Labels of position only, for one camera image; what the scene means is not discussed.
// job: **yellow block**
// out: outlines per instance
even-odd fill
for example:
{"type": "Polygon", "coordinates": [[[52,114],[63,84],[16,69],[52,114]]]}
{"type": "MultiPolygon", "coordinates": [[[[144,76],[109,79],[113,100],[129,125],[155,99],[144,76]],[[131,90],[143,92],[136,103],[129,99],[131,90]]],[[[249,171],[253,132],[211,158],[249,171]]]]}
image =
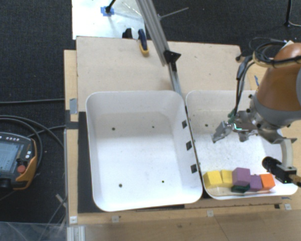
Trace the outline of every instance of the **yellow block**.
{"type": "Polygon", "coordinates": [[[221,184],[221,187],[231,188],[233,186],[232,171],[221,170],[221,176],[222,176],[222,181],[223,181],[223,183],[221,184]]]}
{"type": "Polygon", "coordinates": [[[206,188],[213,188],[222,185],[222,177],[219,171],[208,171],[203,175],[206,188]]]}

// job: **wooden table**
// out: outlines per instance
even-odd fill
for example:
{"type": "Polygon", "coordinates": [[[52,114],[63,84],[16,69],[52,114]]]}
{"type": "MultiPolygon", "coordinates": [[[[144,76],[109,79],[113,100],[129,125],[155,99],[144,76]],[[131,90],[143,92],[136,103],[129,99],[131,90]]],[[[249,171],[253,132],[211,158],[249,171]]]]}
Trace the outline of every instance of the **wooden table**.
{"type": "MultiPolygon", "coordinates": [[[[160,64],[152,42],[148,45],[146,58],[134,40],[78,37],[77,50],[64,51],[66,110],[70,99],[77,98],[78,111],[85,111],[85,99],[96,91],[171,89],[168,69],[160,64]]],[[[237,46],[182,42],[169,46],[182,54],[177,69],[184,98],[191,90],[235,89],[237,46]]],[[[254,76],[261,79],[264,71],[252,67],[246,88],[256,89],[254,76]]],[[[71,114],[70,120],[77,122],[78,114],[71,114]]],[[[298,138],[294,165],[301,175],[301,121],[283,134],[298,138]]],[[[301,189],[290,197],[201,199],[184,209],[78,213],[77,141],[78,130],[67,129],[68,222],[86,225],[86,240],[96,236],[97,240],[301,240],[301,189]]]]}

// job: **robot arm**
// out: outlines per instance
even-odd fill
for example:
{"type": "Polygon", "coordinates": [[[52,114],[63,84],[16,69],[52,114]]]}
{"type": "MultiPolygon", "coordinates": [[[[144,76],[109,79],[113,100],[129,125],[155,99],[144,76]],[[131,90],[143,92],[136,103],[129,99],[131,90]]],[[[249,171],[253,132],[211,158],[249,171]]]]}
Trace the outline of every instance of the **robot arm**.
{"type": "MultiPolygon", "coordinates": [[[[286,62],[300,56],[301,43],[295,43],[284,46],[273,61],[286,62]]],[[[260,135],[271,144],[280,144],[282,162],[266,157],[262,165],[282,183],[301,182],[301,178],[296,176],[296,168],[292,165],[291,144],[296,139],[287,139],[278,133],[280,128],[301,119],[301,63],[291,61],[282,63],[280,67],[267,69],[257,91],[250,96],[250,105],[246,111],[237,111],[240,98],[237,97],[237,105],[228,115],[228,121],[221,122],[212,135],[214,143],[230,132],[237,132],[241,142],[248,140],[251,135],[260,135]]],[[[243,65],[240,66],[240,71],[243,71],[243,65]]]]}

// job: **orange block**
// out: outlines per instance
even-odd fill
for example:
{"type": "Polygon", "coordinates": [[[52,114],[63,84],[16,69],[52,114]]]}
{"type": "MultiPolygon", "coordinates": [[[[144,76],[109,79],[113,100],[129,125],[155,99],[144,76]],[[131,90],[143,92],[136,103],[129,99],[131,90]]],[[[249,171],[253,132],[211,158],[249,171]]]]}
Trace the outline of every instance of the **orange block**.
{"type": "Polygon", "coordinates": [[[260,177],[261,177],[262,186],[263,186],[261,191],[270,190],[272,187],[275,187],[275,183],[274,183],[272,174],[270,174],[270,173],[261,174],[260,177]]]}

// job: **green light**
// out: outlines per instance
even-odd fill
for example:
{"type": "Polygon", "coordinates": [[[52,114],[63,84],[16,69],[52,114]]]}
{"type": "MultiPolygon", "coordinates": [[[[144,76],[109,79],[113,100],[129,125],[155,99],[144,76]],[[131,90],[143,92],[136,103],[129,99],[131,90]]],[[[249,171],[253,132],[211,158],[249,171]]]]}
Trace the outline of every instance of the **green light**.
{"type": "Polygon", "coordinates": [[[235,129],[236,129],[237,131],[242,130],[241,128],[237,128],[235,123],[234,123],[234,127],[235,127],[235,129]]]}

